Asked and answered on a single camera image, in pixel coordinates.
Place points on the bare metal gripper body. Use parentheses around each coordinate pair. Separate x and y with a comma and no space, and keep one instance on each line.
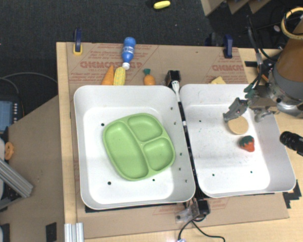
(263,101)

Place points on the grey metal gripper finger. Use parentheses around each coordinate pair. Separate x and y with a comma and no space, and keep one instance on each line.
(262,114)
(234,110)

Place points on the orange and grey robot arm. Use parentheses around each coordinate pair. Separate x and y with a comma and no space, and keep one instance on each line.
(293,59)

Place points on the round tan biscuit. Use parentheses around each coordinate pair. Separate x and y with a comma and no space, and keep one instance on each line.
(239,127)

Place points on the red strawberry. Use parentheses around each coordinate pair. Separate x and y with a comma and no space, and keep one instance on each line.
(248,144)

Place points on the yellow cheese wedge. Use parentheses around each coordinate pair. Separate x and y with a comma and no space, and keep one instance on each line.
(218,80)

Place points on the thin black and white rod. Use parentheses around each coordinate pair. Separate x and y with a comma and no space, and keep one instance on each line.
(185,125)

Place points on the white plastic tray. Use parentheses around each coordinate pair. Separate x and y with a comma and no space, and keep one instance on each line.
(222,160)
(131,195)

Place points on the brown cardboard board red print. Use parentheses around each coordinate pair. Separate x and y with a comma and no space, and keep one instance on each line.
(192,59)

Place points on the small orange carrot green top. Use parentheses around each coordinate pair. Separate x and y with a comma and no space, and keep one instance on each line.
(149,79)

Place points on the green divided plate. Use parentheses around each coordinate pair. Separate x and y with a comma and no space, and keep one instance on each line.
(137,147)

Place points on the yellow corn cob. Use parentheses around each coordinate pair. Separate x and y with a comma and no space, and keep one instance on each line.
(119,76)

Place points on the blue plastic bottle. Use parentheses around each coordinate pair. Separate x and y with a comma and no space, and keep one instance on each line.
(128,51)

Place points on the yellow oval toy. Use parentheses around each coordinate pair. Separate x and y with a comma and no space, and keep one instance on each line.
(161,4)

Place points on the plain orange carrot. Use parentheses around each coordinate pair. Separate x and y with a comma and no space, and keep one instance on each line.
(108,76)

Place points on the orange pretzel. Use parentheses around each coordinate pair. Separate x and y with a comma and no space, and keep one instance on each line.
(8,150)

